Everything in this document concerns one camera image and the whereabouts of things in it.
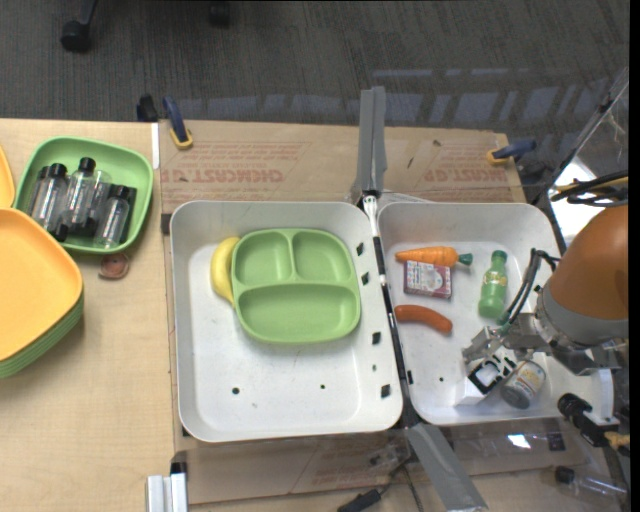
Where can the yellow banana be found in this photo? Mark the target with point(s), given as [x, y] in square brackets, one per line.
[220, 270]

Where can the black and white box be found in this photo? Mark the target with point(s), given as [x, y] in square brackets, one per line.
[482, 382]

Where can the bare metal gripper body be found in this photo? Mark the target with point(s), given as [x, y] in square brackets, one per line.
[522, 332]

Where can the white plastic tray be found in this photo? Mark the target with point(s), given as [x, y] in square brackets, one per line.
[280, 390]
[440, 360]

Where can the orange carrot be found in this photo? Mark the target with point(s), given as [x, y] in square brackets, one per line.
[430, 255]

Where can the brown cardboard board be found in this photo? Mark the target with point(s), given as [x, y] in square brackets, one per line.
[310, 160]

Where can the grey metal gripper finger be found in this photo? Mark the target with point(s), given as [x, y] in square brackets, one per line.
[505, 357]
[477, 342]

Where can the green bottle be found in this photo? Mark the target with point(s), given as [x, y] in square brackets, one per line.
[492, 290]

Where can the small white can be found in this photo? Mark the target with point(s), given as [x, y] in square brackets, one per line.
[522, 384]

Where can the yellow plate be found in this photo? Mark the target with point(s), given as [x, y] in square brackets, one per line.
[5, 180]
[35, 280]

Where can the black cylinder on white bracket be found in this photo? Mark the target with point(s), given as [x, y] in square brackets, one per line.
[582, 417]

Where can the black chair wheel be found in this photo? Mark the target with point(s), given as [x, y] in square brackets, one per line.
[76, 35]

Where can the green divided plate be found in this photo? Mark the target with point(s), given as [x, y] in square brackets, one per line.
[295, 300]

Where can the clear plastic bottle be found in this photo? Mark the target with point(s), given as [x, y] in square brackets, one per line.
[112, 220]
[49, 197]
[80, 192]
[100, 182]
[590, 484]

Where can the pink and white carton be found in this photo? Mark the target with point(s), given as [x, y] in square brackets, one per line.
[427, 280]

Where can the orange sausage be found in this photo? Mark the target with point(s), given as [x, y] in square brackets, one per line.
[422, 317]

